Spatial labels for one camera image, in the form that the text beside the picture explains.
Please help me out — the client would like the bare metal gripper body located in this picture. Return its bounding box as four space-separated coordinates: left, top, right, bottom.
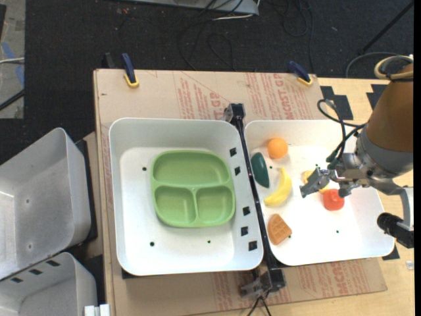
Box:
330 152 396 188

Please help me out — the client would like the yellow toy food piece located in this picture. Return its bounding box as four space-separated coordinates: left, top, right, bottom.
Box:
301 170 330 194

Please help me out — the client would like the red toy pepper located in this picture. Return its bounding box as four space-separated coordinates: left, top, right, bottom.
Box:
322 188 346 212

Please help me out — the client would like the yellow banana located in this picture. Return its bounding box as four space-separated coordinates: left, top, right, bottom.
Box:
263 167 293 207

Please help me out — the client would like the orange ball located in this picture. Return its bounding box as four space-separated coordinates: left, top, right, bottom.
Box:
266 138 289 160

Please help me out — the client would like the white plastic tray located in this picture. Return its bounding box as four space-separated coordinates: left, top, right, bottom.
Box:
0 126 93 281
108 117 265 277
243 119 396 267
0 251 99 316

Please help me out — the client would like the dark green toy avocado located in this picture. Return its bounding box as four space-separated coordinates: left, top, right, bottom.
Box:
250 151 271 189

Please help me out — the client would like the orange toy waffle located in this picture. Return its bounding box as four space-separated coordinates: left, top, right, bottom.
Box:
266 213 293 246

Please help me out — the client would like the thin black rod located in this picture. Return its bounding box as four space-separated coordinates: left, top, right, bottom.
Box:
235 117 279 276

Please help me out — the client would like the green divided plate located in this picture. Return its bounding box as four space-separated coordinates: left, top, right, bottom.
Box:
150 149 237 228

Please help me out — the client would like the brown cardboard board red print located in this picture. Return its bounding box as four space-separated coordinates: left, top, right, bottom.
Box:
93 68 388 316

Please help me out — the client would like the black cylinder on white bracket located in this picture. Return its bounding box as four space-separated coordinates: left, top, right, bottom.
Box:
376 186 414 250

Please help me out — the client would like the black block with thin wires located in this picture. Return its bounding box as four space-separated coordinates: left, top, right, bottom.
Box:
239 268 287 300
224 103 247 125

